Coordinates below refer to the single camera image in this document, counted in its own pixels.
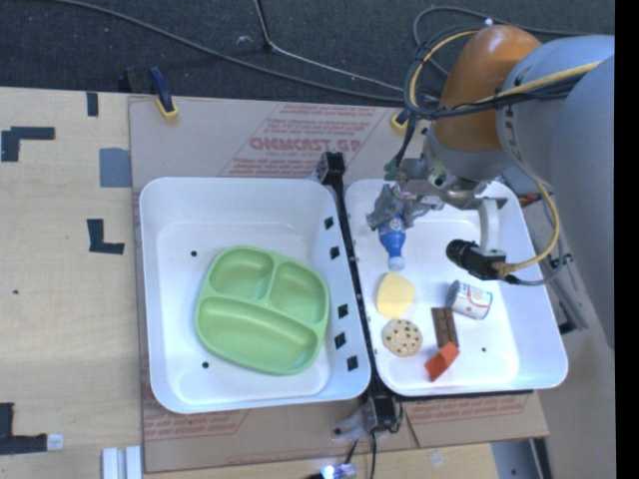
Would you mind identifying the green divided plate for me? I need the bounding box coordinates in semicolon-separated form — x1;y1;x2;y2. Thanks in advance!
193;244;332;377

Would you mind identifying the black cylinder on white bracket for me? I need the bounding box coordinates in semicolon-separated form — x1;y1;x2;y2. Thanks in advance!
445;195;508;281

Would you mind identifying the blue bottle with white cap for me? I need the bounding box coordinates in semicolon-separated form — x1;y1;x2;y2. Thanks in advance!
377;212;407;272

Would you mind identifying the brown chocolate bar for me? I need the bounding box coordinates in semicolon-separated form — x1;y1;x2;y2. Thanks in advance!
430;306;460;350

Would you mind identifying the orange wedge block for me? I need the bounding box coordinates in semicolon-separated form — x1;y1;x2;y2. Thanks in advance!
423;341;461;383

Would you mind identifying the white plastic tray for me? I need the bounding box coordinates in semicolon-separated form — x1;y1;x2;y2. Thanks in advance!
343;178;570;398
138;176;372;415

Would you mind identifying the tan biscuit with dark chips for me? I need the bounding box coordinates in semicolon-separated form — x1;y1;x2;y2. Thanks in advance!
380;318;424;359

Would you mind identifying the white can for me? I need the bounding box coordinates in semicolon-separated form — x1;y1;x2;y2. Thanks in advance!
444;279;494;321

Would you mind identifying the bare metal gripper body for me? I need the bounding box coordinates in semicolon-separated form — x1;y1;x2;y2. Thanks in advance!
395;157;493;212

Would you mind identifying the brown cardboard board, red print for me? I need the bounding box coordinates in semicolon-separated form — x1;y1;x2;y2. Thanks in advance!
127;95;551;473

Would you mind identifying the pale yellow toy bread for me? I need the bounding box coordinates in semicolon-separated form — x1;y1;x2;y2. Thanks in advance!
375;271;416;320

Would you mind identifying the black block with thin wires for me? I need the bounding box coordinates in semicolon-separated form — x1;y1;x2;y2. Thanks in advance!
330;395;403;441

